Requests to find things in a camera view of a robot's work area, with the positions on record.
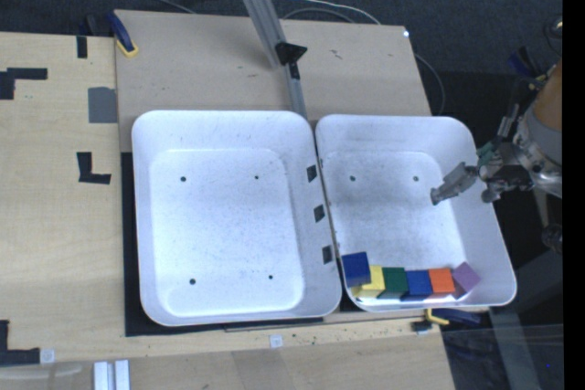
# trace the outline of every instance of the wooden table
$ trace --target wooden table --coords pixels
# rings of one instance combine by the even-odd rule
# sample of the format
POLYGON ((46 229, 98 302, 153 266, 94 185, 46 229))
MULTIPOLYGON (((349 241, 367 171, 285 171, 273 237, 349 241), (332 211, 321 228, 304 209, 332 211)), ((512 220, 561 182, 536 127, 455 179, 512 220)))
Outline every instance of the wooden table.
MULTIPOLYGON (((247 18, 166 15, 120 14, 130 25, 156 17, 197 21, 212 36, 219 25, 235 37, 250 32, 255 37, 247 18)), ((398 41, 403 28, 283 24, 291 42, 314 51, 301 63, 310 120, 357 110, 429 114, 410 43, 398 41), (360 55, 360 50, 368 52, 360 55), (388 63, 380 66, 382 54, 388 63), (342 85, 350 80, 348 92, 342 85)), ((136 83, 132 67, 144 66, 139 60, 147 59, 149 48, 138 29, 130 28, 133 38, 142 41, 135 59, 123 58, 108 37, 88 37, 88 56, 78 58, 75 37, 0 34, 0 71, 48 69, 47 80, 17 80, 14 100, 0 100, 0 320, 10 321, 10 349, 51 349, 57 362, 53 371, 26 371, 56 379, 67 372, 66 363, 77 363, 67 364, 77 370, 63 378, 71 388, 90 388, 92 362, 130 358, 133 388, 161 388, 171 381, 173 388, 275 388, 270 385, 275 375, 281 376, 278 388, 388 388, 390 380, 392 388, 453 388, 439 331, 416 335, 410 325, 420 315, 408 311, 334 312, 323 323, 277 329, 125 336, 120 155, 124 145, 128 150, 133 114, 161 105, 148 98, 153 94, 134 96, 134 101, 129 94, 136 83), (97 87, 118 90, 120 127, 89 122, 88 89, 97 87), (111 182, 79 183, 77 152, 91 152, 93 172, 111 174, 111 182), (270 349, 274 334, 282 336, 282 348, 270 349)), ((250 47, 238 41, 230 47, 238 51, 242 45, 250 47)), ((255 83, 246 87, 249 94, 239 95, 244 105, 235 100, 230 106, 229 94, 222 93, 218 109, 254 109, 260 101, 269 109, 286 108, 285 87, 270 85, 273 72, 261 58, 242 66, 242 57, 223 56, 221 66, 214 67, 216 58, 204 51, 194 54, 210 70, 245 67, 246 78, 255 83)), ((182 77, 180 70, 175 67, 176 77, 182 77)), ((206 81, 208 76, 198 75, 199 86, 206 81)), ((168 97, 163 102, 171 103, 168 97)), ((185 107, 181 102, 168 107, 177 106, 185 107)), ((0 371, 2 388, 5 381, 12 385, 6 388, 21 388, 27 381, 10 377, 23 368, 0 371)))

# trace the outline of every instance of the block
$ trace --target block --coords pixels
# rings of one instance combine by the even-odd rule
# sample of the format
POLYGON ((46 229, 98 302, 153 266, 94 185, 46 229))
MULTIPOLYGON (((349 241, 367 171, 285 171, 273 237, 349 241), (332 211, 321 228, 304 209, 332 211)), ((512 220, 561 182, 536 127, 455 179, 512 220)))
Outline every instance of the block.
POLYGON ((451 269, 429 269, 431 278, 432 299, 446 298, 455 292, 455 283, 451 269))
POLYGON ((384 291, 384 274, 379 265, 370 265, 369 274, 371 281, 351 289, 352 294, 357 298, 376 298, 384 291))
POLYGON ((382 268, 384 276, 384 290, 379 299, 400 299, 409 292, 409 283, 406 280, 406 271, 402 268, 382 268))
POLYGON ((462 263, 451 274, 453 283, 455 284, 455 292, 453 294, 455 299, 460 299, 469 293, 481 281, 480 276, 467 262, 462 263))
POLYGON ((341 262, 344 267, 346 285, 348 288, 361 286, 362 284, 367 284, 372 281, 366 252, 344 255, 341 257, 341 262))
POLYGON ((425 300, 432 294, 431 277, 426 269, 415 269, 406 272, 406 281, 409 284, 409 292, 400 300, 425 300))

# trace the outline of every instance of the yellow block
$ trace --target yellow block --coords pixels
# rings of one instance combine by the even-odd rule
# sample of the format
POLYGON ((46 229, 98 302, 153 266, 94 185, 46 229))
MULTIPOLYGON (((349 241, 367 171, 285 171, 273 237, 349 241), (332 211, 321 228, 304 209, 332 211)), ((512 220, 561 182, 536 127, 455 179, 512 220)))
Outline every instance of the yellow block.
POLYGON ((370 265, 369 273, 372 277, 372 282, 354 286, 351 289, 352 294, 357 298, 376 298, 385 288, 384 275, 382 267, 379 265, 370 265))

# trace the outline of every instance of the empty white tray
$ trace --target empty white tray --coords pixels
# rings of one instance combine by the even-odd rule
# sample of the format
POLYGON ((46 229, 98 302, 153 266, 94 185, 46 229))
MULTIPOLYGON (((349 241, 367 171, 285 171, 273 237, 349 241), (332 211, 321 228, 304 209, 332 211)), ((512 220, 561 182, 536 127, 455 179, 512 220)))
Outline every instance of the empty white tray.
POLYGON ((167 326, 324 316, 341 299, 314 136, 288 111, 133 125, 145 312, 167 326))
POLYGON ((473 136, 448 117, 330 115, 316 128, 319 157, 340 255, 366 251, 370 264, 455 268, 466 260, 481 282, 465 297, 413 302, 349 296, 367 311, 503 305, 516 295, 485 184, 431 202, 433 187, 460 162, 477 161, 473 136))

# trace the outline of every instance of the white cable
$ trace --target white cable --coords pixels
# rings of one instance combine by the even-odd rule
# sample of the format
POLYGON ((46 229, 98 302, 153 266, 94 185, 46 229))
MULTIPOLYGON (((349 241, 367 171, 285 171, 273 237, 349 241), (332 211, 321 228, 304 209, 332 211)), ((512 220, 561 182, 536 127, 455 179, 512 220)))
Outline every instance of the white cable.
POLYGON ((370 20, 372 20, 377 25, 381 25, 381 23, 379 21, 377 21, 368 12, 364 12, 364 10, 360 10, 359 8, 355 8, 354 6, 334 4, 332 2, 326 2, 325 0, 301 0, 301 1, 303 1, 303 2, 311 2, 313 4, 329 5, 329 6, 334 6, 334 7, 337 7, 337 8, 346 8, 347 10, 353 10, 354 12, 358 12, 358 13, 360 13, 362 15, 367 16, 370 20))

